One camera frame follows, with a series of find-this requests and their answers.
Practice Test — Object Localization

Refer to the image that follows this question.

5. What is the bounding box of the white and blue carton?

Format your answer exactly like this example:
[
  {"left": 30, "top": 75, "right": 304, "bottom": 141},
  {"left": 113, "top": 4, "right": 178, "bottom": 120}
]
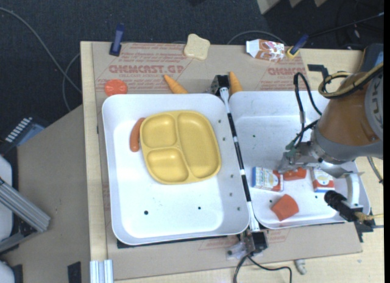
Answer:
[{"left": 250, "top": 166, "right": 285, "bottom": 193}]

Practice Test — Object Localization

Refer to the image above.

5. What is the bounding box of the orange carrot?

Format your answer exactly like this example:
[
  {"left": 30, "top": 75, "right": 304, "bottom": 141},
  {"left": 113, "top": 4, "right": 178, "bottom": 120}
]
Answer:
[
  {"left": 163, "top": 74, "right": 189, "bottom": 95},
  {"left": 229, "top": 71, "right": 244, "bottom": 93}
]

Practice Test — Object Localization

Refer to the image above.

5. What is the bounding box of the small white and orange carton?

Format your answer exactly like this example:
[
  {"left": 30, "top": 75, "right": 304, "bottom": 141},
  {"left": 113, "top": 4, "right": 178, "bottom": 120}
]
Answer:
[{"left": 310, "top": 168, "right": 336, "bottom": 193}]

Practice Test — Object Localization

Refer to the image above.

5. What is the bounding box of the thin black and white rod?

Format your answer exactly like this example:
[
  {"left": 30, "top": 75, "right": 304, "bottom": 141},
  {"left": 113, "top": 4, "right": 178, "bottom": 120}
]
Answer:
[{"left": 219, "top": 87, "right": 261, "bottom": 232}]

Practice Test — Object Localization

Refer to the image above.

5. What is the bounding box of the black cylinder on white bracket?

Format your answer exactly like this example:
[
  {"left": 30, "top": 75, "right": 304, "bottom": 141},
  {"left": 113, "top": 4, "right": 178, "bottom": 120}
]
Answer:
[{"left": 324, "top": 172, "right": 366, "bottom": 223}]

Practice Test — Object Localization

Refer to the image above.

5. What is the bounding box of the orange sausage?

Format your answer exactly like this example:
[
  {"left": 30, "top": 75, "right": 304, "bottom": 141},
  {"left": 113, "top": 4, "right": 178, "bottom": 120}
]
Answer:
[{"left": 129, "top": 117, "right": 146, "bottom": 153}]

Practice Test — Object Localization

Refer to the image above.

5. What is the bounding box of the brown cardboard board red print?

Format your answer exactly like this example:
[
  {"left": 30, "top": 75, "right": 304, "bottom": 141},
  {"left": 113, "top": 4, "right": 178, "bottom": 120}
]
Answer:
[{"left": 91, "top": 42, "right": 364, "bottom": 280}]

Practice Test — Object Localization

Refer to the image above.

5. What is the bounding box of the small orange block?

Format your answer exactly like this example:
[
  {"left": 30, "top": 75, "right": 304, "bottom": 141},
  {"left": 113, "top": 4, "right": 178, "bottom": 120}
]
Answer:
[{"left": 283, "top": 167, "right": 307, "bottom": 182}]

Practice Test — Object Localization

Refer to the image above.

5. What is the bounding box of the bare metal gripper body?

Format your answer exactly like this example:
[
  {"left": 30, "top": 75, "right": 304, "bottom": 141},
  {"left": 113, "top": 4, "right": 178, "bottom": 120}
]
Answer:
[{"left": 275, "top": 141, "right": 348, "bottom": 177}]

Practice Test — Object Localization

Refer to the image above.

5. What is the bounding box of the beige bread slice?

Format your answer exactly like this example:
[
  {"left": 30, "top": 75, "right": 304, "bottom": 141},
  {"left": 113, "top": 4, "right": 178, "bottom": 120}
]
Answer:
[{"left": 183, "top": 33, "right": 211, "bottom": 61}]

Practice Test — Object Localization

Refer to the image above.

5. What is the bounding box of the yellow divided plate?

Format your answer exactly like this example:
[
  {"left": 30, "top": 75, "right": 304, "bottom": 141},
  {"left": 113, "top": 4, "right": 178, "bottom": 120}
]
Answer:
[{"left": 139, "top": 110, "right": 222, "bottom": 185}]

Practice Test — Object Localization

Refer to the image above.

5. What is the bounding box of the white plastic tray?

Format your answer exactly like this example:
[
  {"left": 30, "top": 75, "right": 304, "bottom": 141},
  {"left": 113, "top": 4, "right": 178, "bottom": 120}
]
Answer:
[
  {"left": 228, "top": 90, "right": 372, "bottom": 230},
  {"left": 101, "top": 93, "right": 251, "bottom": 246}
]

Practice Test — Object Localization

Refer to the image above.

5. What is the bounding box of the orange wedge piece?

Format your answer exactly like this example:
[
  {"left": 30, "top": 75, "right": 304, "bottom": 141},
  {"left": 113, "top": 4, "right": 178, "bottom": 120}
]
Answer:
[{"left": 271, "top": 193, "right": 300, "bottom": 222}]

